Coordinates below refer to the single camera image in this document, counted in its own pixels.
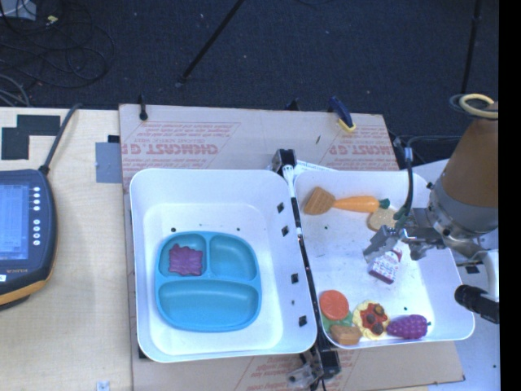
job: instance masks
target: blue clamp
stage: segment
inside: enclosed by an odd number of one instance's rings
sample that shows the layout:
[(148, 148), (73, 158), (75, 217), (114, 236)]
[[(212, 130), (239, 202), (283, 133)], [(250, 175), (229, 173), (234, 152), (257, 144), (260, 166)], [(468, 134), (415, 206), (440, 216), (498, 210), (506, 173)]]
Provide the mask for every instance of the blue clamp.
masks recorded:
[(348, 108), (335, 96), (329, 99), (329, 109), (327, 111), (336, 112), (340, 116), (339, 125), (346, 132), (353, 132), (357, 128), (357, 125), (352, 122), (351, 113), (349, 113)]

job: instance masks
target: robotic arm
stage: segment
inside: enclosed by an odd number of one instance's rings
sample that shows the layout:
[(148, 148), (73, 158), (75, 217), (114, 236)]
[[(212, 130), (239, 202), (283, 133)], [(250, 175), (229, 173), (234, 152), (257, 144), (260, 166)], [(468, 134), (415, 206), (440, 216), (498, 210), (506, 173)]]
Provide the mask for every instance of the robotic arm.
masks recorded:
[[(476, 100), (488, 106), (479, 109), (469, 104)], [(430, 186), (427, 207), (414, 209), (409, 204), (405, 216), (395, 216), (394, 227), (380, 227), (364, 257), (371, 261), (402, 241), (409, 245), (413, 260), (425, 257), (431, 248), (449, 248), (469, 260), (482, 261), (489, 291), (462, 285), (454, 297), (484, 319), (499, 323), (498, 249), (483, 248), (476, 241), (498, 228), (498, 102), (481, 94), (464, 95), (458, 102), (472, 122)], [(413, 188), (409, 180), (410, 202)]]

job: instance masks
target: dark background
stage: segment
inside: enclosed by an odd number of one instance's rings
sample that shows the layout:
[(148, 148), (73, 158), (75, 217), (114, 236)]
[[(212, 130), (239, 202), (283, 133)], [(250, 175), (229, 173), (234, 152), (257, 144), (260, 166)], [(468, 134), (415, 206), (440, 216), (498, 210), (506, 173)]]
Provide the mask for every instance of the dark background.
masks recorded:
[(498, 100), (499, 0), (245, 0), (177, 88), (237, 1), (30, 0), (34, 20), (0, 17), (0, 106), (117, 109), (142, 95), (326, 111), (335, 95), (382, 114), (392, 138), (428, 137), (418, 164), (449, 157), (445, 138), (470, 123), (451, 97)]

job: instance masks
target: blue plate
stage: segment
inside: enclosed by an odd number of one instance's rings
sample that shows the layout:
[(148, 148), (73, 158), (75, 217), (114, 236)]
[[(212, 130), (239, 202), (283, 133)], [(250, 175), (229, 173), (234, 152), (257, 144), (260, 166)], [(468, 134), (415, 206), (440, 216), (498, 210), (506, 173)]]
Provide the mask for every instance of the blue plate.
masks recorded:
[(245, 328), (261, 309), (256, 254), (238, 236), (208, 231), (171, 235), (156, 258), (155, 302), (175, 328), (194, 332)]

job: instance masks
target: white plastic tray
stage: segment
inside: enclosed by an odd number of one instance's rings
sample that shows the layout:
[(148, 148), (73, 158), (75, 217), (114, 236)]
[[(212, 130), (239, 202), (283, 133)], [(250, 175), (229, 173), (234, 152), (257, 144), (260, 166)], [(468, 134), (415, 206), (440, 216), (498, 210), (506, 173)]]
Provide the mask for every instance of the white plastic tray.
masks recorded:
[[(130, 202), (138, 342), (147, 357), (180, 362), (296, 354), (313, 345), (317, 324), (282, 177), (267, 170), (144, 169), (130, 183)], [(189, 231), (240, 236), (252, 246), (262, 302), (247, 327), (191, 332), (172, 327), (160, 315), (154, 293), (158, 248), (172, 233)]]
[[(330, 209), (321, 215), (308, 215), (303, 211), (315, 187), (329, 191), (335, 198), (388, 198), (398, 210), (405, 202), (409, 185), (405, 171), (309, 171), (296, 177), (295, 185), (317, 296), (336, 289), (348, 298), (351, 310), (364, 300), (373, 300), (382, 304), (390, 319), (422, 314), (431, 323), (427, 335), (420, 340), (383, 335), (378, 340), (362, 337), (357, 345), (337, 344), (339, 347), (358, 349), (411, 341), (462, 340), (472, 334), (474, 315), (454, 299), (454, 291), (462, 281), (450, 250), (433, 248), (427, 251), (427, 257), (412, 261), (409, 247), (400, 242), (397, 246), (403, 257), (396, 281), (386, 284), (368, 274), (363, 257), (363, 250), (375, 233), (367, 226), (368, 213)], [(427, 182), (414, 175), (413, 207), (426, 207), (428, 197)]]

